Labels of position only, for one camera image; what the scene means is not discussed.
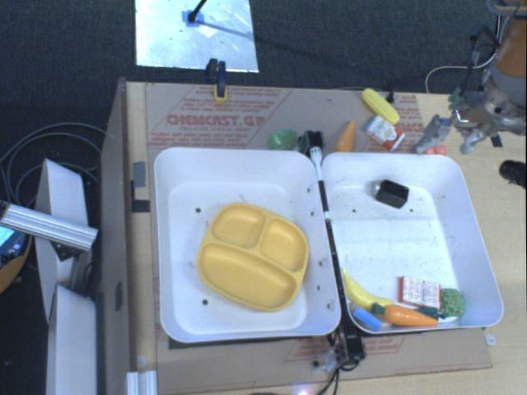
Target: black cable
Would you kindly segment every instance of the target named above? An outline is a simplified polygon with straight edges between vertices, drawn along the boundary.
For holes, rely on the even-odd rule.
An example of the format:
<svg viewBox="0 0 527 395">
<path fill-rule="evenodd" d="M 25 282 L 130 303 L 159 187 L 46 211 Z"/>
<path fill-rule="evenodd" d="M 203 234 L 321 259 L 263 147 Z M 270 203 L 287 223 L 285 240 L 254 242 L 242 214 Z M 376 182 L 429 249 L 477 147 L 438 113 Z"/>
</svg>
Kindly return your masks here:
<svg viewBox="0 0 527 395">
<path fill-rule="evenodd" d="M 487 36 L 492 41 L 492 45 L 494 46 L 495 49 L 500 44 L 498 42 L 497 37 L 492 33 L 492 31 L 488 28 L 488 26 L 484 24 L 478 24 L 474 27 L 473 32 L 470 35 L 470 60 L 469 60 L 469 63 L 467 64 L 467 71 L 465 73 L 464 79 L 461 82 L 461 85 L 459 86 L 459 88 L 461 89 L 461 92 L 459 93 L 459 97 L 462 97 L 464 95 L 469 85 L 470 76 L 477 62 L 476 57 L 478 53 L 476 52 L 476 43 L 478 42 L 479 38 L 482 35 Z"/>
<path fill-rule="evenodd" d="M 86 129 L 89 129 L 89 130 L 93 130 L 94 132 L 98 132 L 98 133 L 102 134 L 103 136 L 106 135 L 106 132 L 104 130 L 102 130 L 101 128 L 98 128 L 97 126 L 92 126 L 91 124 L 86 124 L 86 123 L 56 123 L 56 124 L 51 124 L 50 126 L 44 126 L 43 128 L 40 128 L 38 130 L 35 130 L 34 132 L 31 132 L 29 135 L 26 135 L 20 141 L 15 143 L 15 145 L 13 145 L 12 148 L 9 151 L 7 151 L 2 156 L 2 158 L 0 159 L 0 164 L 3 164 L 3 162 L 9 156 L 9 154 L 11 152 L 13 152 L 19 145 L 24 143 L 26 140 L 32 138 L 33 136 L 38 135 L 41 132 L 45 132 L 46 130 L 50 130 L 50 129 L 54 129 L 54 128 L 65 128 L 65 127 L 86 128 Z"/>
<path fill-rule="evenodd" d="M 527 17 L 527 8 L 524 6 L 523 0 L 516 0 L 516 3 L 511 2 L 511 0 L 487 0 L 487 9 L 500 17 Z"/>
<path fill-rule="evenodd" d="M 26 207 L 33 207 L 36 202 L 36 196 L 34 196 L 28 203 L 26 203 Z"/>
<path fill-rule="evenodd" d="M 6 172 L 4 171 L 3 165 L 1 165 L 1 164 L 0 164 L 0 172 L 2 172 L 3 187 L 6 189 L 6 200 L 7 200 L 7 203 L 11 203 L 11 195 L 9 194 Z"/>
<path fill-rule="evenodd" d="M 359 364 L 357 362 L 344 363 L 343 365 L 340 366 L 340 370 L 343 371 L 343 372 L 351 372 L 354 369 L 356 369 L 358 365 Z"/>
<path fill-rule="evenodd" d="M 502 28 L 502 16 L 501 15 L 497 15 L 496 16 L 496 24 L 494 26 L 494 31 L 496 32 L 496 36 L 500 36 L 500 33 L 501 33 L 501 28 Z"/>
<path fill-rule="evenodd" d="M 91 170 L 97 170 L 97 167 L 91 167 L 90 169 L 82 168 L 80 165 L 75 165 L 70 162 L 58 162 L 58 164 L 62 165 L 63 167 L 69 167 L 75 170 L 78 170 L 80 173 L 87 175 L 95 184 L 99 185 L 99 180 L 90 172 Z M 21 205 L 21 199 L 20 199 L 20 190 L 21 186 L 24 183 L 24 181 L 35 171 L 41 170 L 42 165 L 36 165 L 35 167 L 27 170 L 16 183 L 15 187 L 15 201 L 18 205 Z"/>
<path fill-rule="evenodd" d="M 86 279 L 86 272 L 88 271 L 88 268 L 90 268 L 90 273 L 91 273 L 91 269 L 93 268 L 93 261 L 91 261 L 90 263 L 88 263 L 86 265 L 86 267 L 84 268 L 84 272 L 82 273 L 82 286 L 85 285 L 85 283 L 87 282 L 87 279 Z"/>
<path fill-rule="evenodd" d="M 7 171 L 6 171 L 6 174 L 7 174 L 7 185 L 8 185 L 7 191 L 11 192 L 11 195 L 12 195 L 13 198 L 16 196 L 16 194 L 13 191 L 12 186 L 11 186 L 11 168 L 12 168 L 13 161 L 15 160 L 16 156 L 20 153 L 20 151 L 22 149 L 24 149 L 26 146 L 28 146 L 31 143 L 36 142 L 38 140 L 47 139 L 49 137 L 69 137 L 71 139 L 78 140 L 80 142 L 83 142 L 83 143 L 87 144 L 92 149 L 94 149 L 97 152 L 97 154 L 100 154 L 100 149 L 92 141 L 90 141 L 89 139 L 86 139 L 85 137 L 74 135 L 74 134 L 69 133 L 69 132 L 52 132 L 52 133 L 46 133 L 44 135 L 39 135 L 39 136 L 36 136 L 36 137 L 32 137 L 30 139 L 26 139 L 24 141 L 24 143 L 22 143 L 13 152 L 13 154 L 11 155 L 11 158 L 9 160 L 9 163 L 7 164 Z"/>
<path fill-rule="evenodd" d="M 333 395 L 337 393 L 338 390 L 338 376 L 339 376 L 339 370 L 336 369 L 333 372 L 333 375 L 331 376 L 331 379 L 326 383 L 326 385 L 320 390 L 320 392 L 317 393 L 317 395 L 324 395 L 326 391 L 331 387 L 331 385 L 334 383 L 335 386 L 333 388 Z"/>
</svg>

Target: cable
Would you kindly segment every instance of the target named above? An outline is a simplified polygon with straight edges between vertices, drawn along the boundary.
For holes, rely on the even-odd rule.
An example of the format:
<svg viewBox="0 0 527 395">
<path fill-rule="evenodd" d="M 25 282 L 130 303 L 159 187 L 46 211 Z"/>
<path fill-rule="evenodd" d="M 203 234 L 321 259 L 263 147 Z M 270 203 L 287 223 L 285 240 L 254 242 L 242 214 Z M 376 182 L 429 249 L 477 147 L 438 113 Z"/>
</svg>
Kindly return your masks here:
<svg viewBox="0 0 527 395">
<path fill-rule="evenodd" d="M 525 0 L 487 0 L 487 9 L 498 16 L 526 17 Z"/>
<path fill-rule="evenodd" d="M 35 141 L 39 141 L 41 139 L 46 139 L 46 138 L 49 138 L 49 137 L 69 137 L 71 139 L 75 139 L 75 140 L 78 140 L 80 142 L 84 142 L 85 144 L 87 144 L 89 147 L 91 147 L 94 151 L 97 152 L 97 154 L 100 154 L 100 149 L 90 140 L 86 139 L 85 137 L 81 137 L 81 136 L 78 136 L 78 135 L 74 135 L 72 133 L 68 133 L 68 132 L 52 132 L 52 133 L 46 133 L 44 135 L 39 135 L 39 136 L 36 136 L 36 137 L 31 137 L 30 139 L 27 139 L 27 137 L 25 138 L 25 141 L 24 143 L 22 143 L 14 152 L 13 154 L 11 155 L 11 158 L 9 159 L 9 162 L 7 164 L 7 171 L 6 171 L 6 174 L 7 174 L 7 191 L 8 192 L 11 192 L 11 196 L 13 198 L 16 197 L 16 194 L 14 192 L 14 190 L 12 189 L 12 186 L 11 186 L 11 168 L 12 168 L 12 164 L 13 164 L 13 161 L 15 160 L 16 156 L 20 153 L 20 151 L 22 149 L 24 149 L 26 146 L 30 145 L 32 142 L 35 142 Z"/>
<path fill-rule="evenodd" d="M 27 204 L 26 207 L 33 207 L 36 202 L 36 196 L 34 196 Z"/>
<path fill-rule="evenodd" d="M 348 363 L 344 363 L 343 365 L 340 366 L 340 370 L 343 372 L 351 372 L 354 369 L 356 369 L 358 365 L 359 365 L 358 362 L 352 363 L 348 361 Z"/>
<path fill-rule="evenodd" d="M 50 126 L 44 126 L 43 128 L 40 128 L 38 130 L 35 130 L 34 132 L 30 133 L 29 135 L 23 137 L 20 141 L 18 141 L 17 143 L 15 143 L 15 145 L 12 146 L 12 148 L 7 151 L 2 158 L 0 158 L 0 164 L 3 164 L 3 162 L 7 159 L 7 157 L 9 156 L 9 154 L 11 152 L 13 152 L 19 145 L 21 145 L 22 143 L 24 143 L 26 140 L 32 138 L 33 136 L 35 135 L 38 135 L 39 133 L 41 132 L 45 132 L 46 130 L 50 130 L 50 129 L 53 129 L 53 128 L 65 128 L 65 127 L 73 127 L 73 128 L 87 128 L 87 129 L 90 129 L 90 130 L 93 130 L 95 132 L 98 132 L 100 134 L 102 134 L 103 136 L 106 135 L 106 132 L 104 130 L 102 130 L 101 128 L 98 128 L 97 126 L 92 126 L 91 124 L 86 124 L 86 123 L 56 123 L 56 124 L 51 124 Z"/>
<path fill-rule="evenodd" d="M 91 173 L 91 170 L 97 170 L 97 167 L 91 167 L 90 169 L 84 169 L 79 165 L 72 164 L 70 162 L 58 162 L 58 164 L 64 166 L 64 167 L 70 167 L 72 169 L 78 170 L 79 172 L 83 173 L 84 175 L 87 175 L 95 184 L 99 185 L 99 180 Z M 21 199 L 20 199 L 20 190 L 21 186 L 24 183 L 24 181 L 35 171 L 41 170 L 42 165 L 36 165 L 35 167 L 27 170 L 16 183 L 15 187 L 15 201 L 18 205 L 21 205 Z"/>
<path fill-rule="evenodd" d="M 86 283 L 87 279 L 86 279 L 86 272 L 88 271 L 88 268 L 90 268 L 90 273 L 91 273 L 91 270 L 93 269 L 93 261 L 91 261 L 90 263 L 88 263 L 86 265 L 86 267 L 84 268 L 84 272 L 82 273 L 82 285 L 84 286 L 84 284 Z"/>
<path fill-rule="evenodd" d="M 320 390 L 320 392 L 317 393 L 317 395 L 324 395 L 326 391 L 331 387 L 331 385 L 334 383 L 335 386 L 333 388 L 333 395 L 337 393 L 338 390 L 338 376 L 339 376 L 339 370 L 336 369 L 333 372 L 333 375 L 331 376 L 331 379 L 326 383 L 326 385 Z"/>
<path fill-rule="evenodd" d="M 506 29 L 506 25 L 507 23 L 509 23 L 511 21 L 511 18 L 506 18 L 505 21 L 503 22 L 503 24 L 501 25 L 501 28 L 500 30 L 498 31 L 498 36 L 497 36 L 497 42 L 498 43 L 501 43 L 501 39 L 503 38 L 503 34 L 504 34 L 504 31 Z M 491 45 L 491 44 L 481 44 L 479 45 L 479 49 L 484 47 L 484 46 L 488 46 L 488 45 Z M 496 57 L 496 53 L 493 53 L 488 59 L 486 62 L 482 63 L 482 64 L 479 64 L 477 66 L 474 66 L 472 67 L 473 70 L 476 70 L 476 69 L 481 69 L 481 68 L 484 68 L 486 66 L 488 66 L 491 61 Z M 468 66 L 461 66 L 461 65 L 452 65 L 452 66 L 440 66 L 440 67 L 436 67 L 434 69 L 432 69 L 431 71 L 429 71 L 429 73 L 427 74 L 427 77 L 425 78 L 425 89 L 427 91 L 427 94 L 430 94 L 430 88 L 428 87 L 428 82 L 430 80 L 430 76 L 433 75 L 435 72 L 438 72 L 440 70 L 443 70 L 443 69 L 461 69 L 461 70 L 464 70 L 464 69 L 467 69 Z"/>
<path fill-rule="evenodd" d="M 9 190 L 7 189 L 9 186 L 7 184 L 7 177 L 6 172 L 3 169 L 3 166 L 0 165 L 0 171 L 2 172 L 2 181 L 3 181 L 3 187 L 6 189 L 6 199 L 8 203 L 11 203 L 11 195 L 9 194 Z"/>
</svg>

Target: toy carrot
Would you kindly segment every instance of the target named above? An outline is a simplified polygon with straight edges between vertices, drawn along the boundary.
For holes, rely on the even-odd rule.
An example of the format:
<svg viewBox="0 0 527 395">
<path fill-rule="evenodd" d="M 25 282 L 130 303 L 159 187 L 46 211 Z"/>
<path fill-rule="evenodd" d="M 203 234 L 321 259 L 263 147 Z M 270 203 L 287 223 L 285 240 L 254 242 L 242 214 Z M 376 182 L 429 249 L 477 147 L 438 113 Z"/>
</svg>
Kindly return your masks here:
<svg viewBox="0 0 527 395">
<path fill-rule="evenodd" d="M 355 120 L 349 122 L 335 144 L 336 152 L 352 152 L 355 146 Z"/>
<path fill-rule="evenodd" d="M 409 309 L 397 304 L 382 307 L 380 304 L 374 303 L 371 306 L 371 312 L 373 314 L 383 314 L 386 322 L 390 322 L 397 326 L 437 326 L 439 323 L 436 318 L 431 318 L 430 316 L 419 313 L 417 310 Z"/>
</svg>

